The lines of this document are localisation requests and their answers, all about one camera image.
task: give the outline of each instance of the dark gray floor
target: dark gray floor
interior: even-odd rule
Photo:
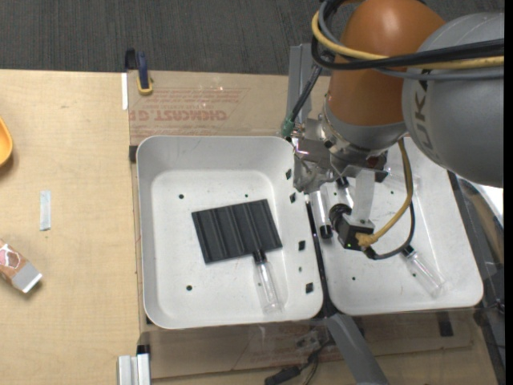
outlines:
[[[424,0],[446,20],[504,0]],[[286,74],[310,40],[318,0],[0,0],[0,68],[122,71],[128,47],[150,68]]]

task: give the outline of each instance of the clear plastic tube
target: clear plastic tube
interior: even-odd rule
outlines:
[[[258,298],[265,314],[280,313],[283,310],[279,291],[274,281],[273,266],[263,251],[253,254],[255,258],[254,280]]]
[[[437,298],[442,293],[446,279],[418,251],[410,249],[403,254],[411,274],[417,278],[431,297]]]

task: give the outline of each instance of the white strip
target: white strip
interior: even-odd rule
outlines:
[[[46,231],[51,227],[51,192],[49,189],[39,193],[39,231]]]
[[[123,110],[128,109],[128,74],[121,73],[121,96],[123,97]]]

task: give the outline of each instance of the yellow cable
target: yellow cable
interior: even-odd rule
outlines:
[[[332,42],[330,39],[325,37],[322,34],[321,29],[319,29],[319,12],[317,12],[312,18],[312,32],[315,38],[319,40],[323,46],[328,47],[331,51],[334,51],[339,55],[348,55],[350,57],[354,57],[355,59],[363,60],[381,60],[389,58],[386,55],[376,55],[366,51],[354,50],[352,48]],[[460,70],[468,68],[497,67],[502,66],[503,64],[504,56],[499,55],[496,57],[486,57],[483,59],[453,60],[440,63],[418,64],[412,67],[430,70]]]
[[[401,138],[398,141],[398,144],[399,148],[401,149],[402,163],[404,165],[406,173],[406,199],[402,204],[402,207],[399,209],[399,211],[397,211],[395,215],[392,218],[390,218],[390,220],[379,231],[370,235],[364,233],[355,234],[355,237],[358,239],[358,245],[360,245],[361,247],[368,247],[374,244],[379,238],[383,237],[383,235],[385,235],[385,233],[388,232],[388,230],[391,229],[395,225],[395,223],[399,221],[399,218],[401,218],[402,214],[404,214],[405,211],[408,209],[411,203],[411,199],[414,195],[414,182],[411,173],[410,159],[408,158],[408,154],[406,153],[404,139]]]

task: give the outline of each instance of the orange object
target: orange object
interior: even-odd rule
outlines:
[[[378,55],[405,55],[416,52],[444,23],[418,0],[365,0],[349,17],[341,42]],[[337,56],[335,61],[346,60]],[[375,70],[333,71],[329,107],[338,119],[348,124],[399,123],[403,121],[402,81]]]
[[[12,151],[13,139],[10,136],[9,130],[7,130],[6,124],[2,120],[2,117],[0,117],[0,167],[9,160]]]

